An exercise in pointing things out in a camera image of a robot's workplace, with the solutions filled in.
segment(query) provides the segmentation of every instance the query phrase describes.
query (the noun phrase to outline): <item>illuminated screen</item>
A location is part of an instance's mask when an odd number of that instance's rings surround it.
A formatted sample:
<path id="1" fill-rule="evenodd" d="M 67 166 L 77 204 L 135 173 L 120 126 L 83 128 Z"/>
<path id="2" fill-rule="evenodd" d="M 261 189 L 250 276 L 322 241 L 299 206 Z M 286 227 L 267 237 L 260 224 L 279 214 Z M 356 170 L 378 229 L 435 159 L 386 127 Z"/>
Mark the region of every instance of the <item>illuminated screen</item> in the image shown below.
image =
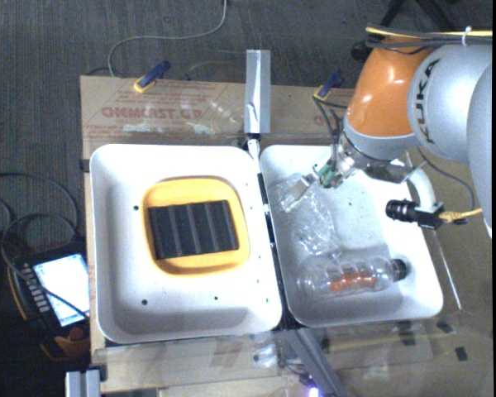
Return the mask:
<path id="1" fill-rule="evenodd" d="M 40 263 L 33 268 L 44 288 L 70 302 L 77 309 L 89 312 L 88 270 L 80 254 Z M 84 319 L 82 314 L 59 299 L 51 295 L 48 295 L 48 299 L 61 326 L 65 327 Z"/>

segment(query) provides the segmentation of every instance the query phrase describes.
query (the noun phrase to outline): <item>white tray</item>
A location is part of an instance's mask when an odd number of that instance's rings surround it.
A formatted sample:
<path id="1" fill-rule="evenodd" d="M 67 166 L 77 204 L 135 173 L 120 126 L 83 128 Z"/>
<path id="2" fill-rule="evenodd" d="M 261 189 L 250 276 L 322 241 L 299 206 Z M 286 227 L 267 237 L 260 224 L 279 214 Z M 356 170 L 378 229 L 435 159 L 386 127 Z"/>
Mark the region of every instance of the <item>white tray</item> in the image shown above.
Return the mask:
<path id="1" fill-rule="evenodd" d="M 296 280 L 308 253 L 290 239 L 292 232 L 278 210 L 280 196 L 274 191 L 276 184 L 291 175 L 312 172 L 312 166 L 324 163 L 329 155 L 327 146 L 270 146 L 261 154 L 261 169 L 268 190 L 290 312 L 309 327 L 434 316 L 442 308 L 443 296 L 422 231 L 415 223 L 394 221 L 385 214 L 390 199 L 410 199 L 408 186 L 374 180 L 363 172 L 336 189 L 321 190 L 337 239 L 347 252 L 357 256 L 381 252 L 392 258 L 402 257 L 411 265 L 408 277 L 381 292 L 316 303 L 306 302 L 298 292 Z"/>
<path id="2" fill-rule="evenodd" d="M 250 156 L 224 146 L 107 145 L 90 161 L 98 324 L 126 344 L 274 328 L 282 314 L 257 173 Z M 173 277 L 151 259 L 139 205 L 164 179 L 211 176 L 238 193 L 250 257 L 237 268 Z"/>

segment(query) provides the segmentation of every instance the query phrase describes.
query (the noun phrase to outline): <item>black bottle cap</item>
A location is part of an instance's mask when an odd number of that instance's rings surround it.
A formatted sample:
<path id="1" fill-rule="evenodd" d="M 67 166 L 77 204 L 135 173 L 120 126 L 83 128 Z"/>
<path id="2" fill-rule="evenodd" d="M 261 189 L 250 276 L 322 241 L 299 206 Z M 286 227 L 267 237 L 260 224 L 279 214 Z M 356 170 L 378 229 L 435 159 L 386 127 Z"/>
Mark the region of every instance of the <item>black bottle cap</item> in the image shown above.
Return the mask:
<path id="1" fill-rule="evenodd" d="M 393 267 L 393 281 L 400 281 L 406 278 L 409 272 L 408 264 L 401 259 L 391 260 L 391 266 Z"/>

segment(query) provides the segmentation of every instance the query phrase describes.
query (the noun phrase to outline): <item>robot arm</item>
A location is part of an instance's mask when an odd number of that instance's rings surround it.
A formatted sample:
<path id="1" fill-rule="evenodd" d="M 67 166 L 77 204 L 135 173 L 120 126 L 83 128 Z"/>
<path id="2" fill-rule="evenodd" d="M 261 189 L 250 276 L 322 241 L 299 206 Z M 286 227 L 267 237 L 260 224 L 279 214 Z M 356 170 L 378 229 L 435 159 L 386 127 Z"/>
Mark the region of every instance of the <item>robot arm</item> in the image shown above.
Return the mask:
<path id="1" fill-rule="evenodd" d="M 401 40 L 383 41 L 384 46 L 392 42 Z M 411 170 L 392 161 L 422 146 L 470 166 L 492 236 L 492 46 L 459 42 L 419 48 L 403 42 L 403 50 L 395 44 L 374 49 L 365 62 L 344 117 L 332 163 L 336 168 L 325 185 L 336 187 L 356 170 L 376 179 L 412 180 Z M 422 210 L 421 226 L 441 224 L 427 221 L 436 218 L 441 205 L 402 208 L 393 203 L 391 210 L 393 218 Z"/>

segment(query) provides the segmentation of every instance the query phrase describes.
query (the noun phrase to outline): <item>plastic bottle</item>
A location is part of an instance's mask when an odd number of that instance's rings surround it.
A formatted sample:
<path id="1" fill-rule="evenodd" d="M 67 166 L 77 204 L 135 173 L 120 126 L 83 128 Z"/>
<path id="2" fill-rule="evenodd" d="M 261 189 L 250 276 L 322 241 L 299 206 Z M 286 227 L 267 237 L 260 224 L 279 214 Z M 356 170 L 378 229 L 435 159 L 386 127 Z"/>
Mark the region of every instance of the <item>plastic bottle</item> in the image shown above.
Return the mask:
<path id="1" fill-rule="evenodd" d="M 381 291 L 406 278 L 409 265 L 384 256 L 341 258 L 341 254 L 306 260 L 298 287 L 308 299 L 329 299 Z"/>

